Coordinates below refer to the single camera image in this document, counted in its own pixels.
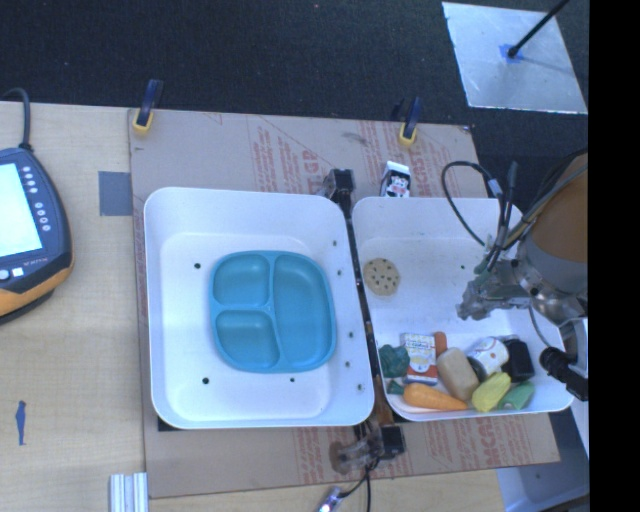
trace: black tripod leg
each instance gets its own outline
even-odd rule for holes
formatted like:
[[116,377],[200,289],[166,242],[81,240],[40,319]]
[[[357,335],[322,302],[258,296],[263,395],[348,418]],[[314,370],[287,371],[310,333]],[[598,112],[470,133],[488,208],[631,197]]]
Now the black tripod leg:
[[560,9],[562,9],[567,3],[569,3],[569,0],[561,0],[558,3],[558,5],[556,5],[553,9],[551,9],[549,11],[549,13],[544,18],[542,18],[538,22],[538,24],[529,31],[529,33],[526,36],[524,36],[520,40],[520,42],[518,44],[516,44],[516,45],[512,46],[511,48],[509,48],[509,51],[507,52],[507,55],[509,56],[509,58],[513,59],[516,56],[516,54],[518,53],[518,51],[520,50],[520,48],[522,48],[522,46],[529,39],[531,39],[535,35],[535,33],[545,25],[545,23],[547,23],[547,21],[549,21],[551,18],[553,18],[558,13],[558,11],[560,11]]

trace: cookie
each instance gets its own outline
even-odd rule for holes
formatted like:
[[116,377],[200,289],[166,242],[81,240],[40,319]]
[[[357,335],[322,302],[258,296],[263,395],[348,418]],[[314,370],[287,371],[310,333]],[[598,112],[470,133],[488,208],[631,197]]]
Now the cookie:
[[367,262],[362,269],[365,284],[376,295],[392,295],[400,284],[396,266],[385,258]]

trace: toy carrot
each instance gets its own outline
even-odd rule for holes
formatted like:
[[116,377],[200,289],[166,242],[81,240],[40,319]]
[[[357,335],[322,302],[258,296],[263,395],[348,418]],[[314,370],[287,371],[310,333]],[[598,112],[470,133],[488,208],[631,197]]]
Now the toy carrot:
[[412,382],[404,387],[403,397],[409,405],[440,411],[464,411],[466,402],[458,400],[426,384]]

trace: wooden table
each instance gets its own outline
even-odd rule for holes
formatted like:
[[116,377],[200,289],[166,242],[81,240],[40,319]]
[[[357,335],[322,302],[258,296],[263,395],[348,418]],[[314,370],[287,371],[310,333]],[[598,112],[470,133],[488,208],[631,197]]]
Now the wooden table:
[[[21,142],[22,119],[19,102],[0,102],[0,148]],[[0,326],[0,510],[106,511],[110,475],[145,471],[132,218],[99,210],[99,172],[129,172],[127,109],[33,104],[30,142],[64,199],[76,264],[50,300]],[[313,511],[327,490],[157,499],[149,510]],[[365,508],[362,486],[340,510]],[[373,511],[469,509],[504,510],[494,470],[372,482]]]

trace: white tray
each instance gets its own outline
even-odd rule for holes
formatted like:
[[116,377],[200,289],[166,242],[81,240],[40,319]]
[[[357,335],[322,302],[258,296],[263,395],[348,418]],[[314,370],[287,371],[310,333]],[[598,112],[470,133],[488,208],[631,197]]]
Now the white tray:
[[[455,199],[463,218],[481,239],[495,236],[498,202],[495,199]],[[520,213],[514,210],[512,222]],[[368,197],[353,209],[353,226],[361,267],[375,258],[392,261],[400,273],[394,295],[381,296],[365,286],[373,331],[378,347],[398,346],[403,332],[432,334],[444,331],[448,346],[465,351],[484,336],[515,334],[526,342],[534,364],[535,392],[520,411],[478,413],[474,409],[441,412],[407,405],[402,397],[388,394],[391,407],[412,421],[432,421],[506,414],[559,411],[573,396],[564,384],[547,375],[538,361],[545,348],[535,332],[527,310],[494,310],[480,321],[461,320],[456,304],[462,301],[467,283],[475,276],[483,248],[471,238],[444,198]],[[549,342],[562,348],[557,328],[538,316]]]
[[[345,426],[374,393],[344,216],[312,195],[163,188],[144,207],[151,397],[181,429]],[[215,262],[251,250],[292,251],[324,270],[336,347],[317,369],[254,373],[216,351],[207,284]]]

